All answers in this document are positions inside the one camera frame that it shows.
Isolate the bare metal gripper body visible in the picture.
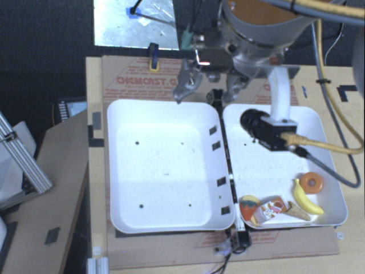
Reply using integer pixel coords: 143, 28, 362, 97
196, 38, 289, 82

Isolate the thin black and white rod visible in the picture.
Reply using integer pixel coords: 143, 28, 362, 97
214, 95, 246, 234

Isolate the white plastic tray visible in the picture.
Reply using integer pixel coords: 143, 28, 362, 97
222, 103, 349, 229
106, 99, 236, 235

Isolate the orange doughnut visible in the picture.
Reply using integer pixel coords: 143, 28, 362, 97
299, 171, 325, 195

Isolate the red and yellow strawberry toy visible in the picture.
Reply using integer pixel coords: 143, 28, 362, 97
238, 195, 262, 227

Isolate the white and brown small carton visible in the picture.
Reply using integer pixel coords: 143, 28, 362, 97
253, 195, 289, 225

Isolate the yellow banana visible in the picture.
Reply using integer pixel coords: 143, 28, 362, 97
293, 178, 325, 216

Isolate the brown waffle cone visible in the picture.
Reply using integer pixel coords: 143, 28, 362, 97
281, 200, 312, 222

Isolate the brown cardboard board, red print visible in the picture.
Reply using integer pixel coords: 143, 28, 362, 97
101, 55, 340, 271

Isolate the black block with thin wires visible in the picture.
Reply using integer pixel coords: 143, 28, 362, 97
227, 229, 252, 254
206, 88, 225, 106

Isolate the black cylinder on white bracket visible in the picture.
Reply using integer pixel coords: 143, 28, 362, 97
239, 66, 299, 152

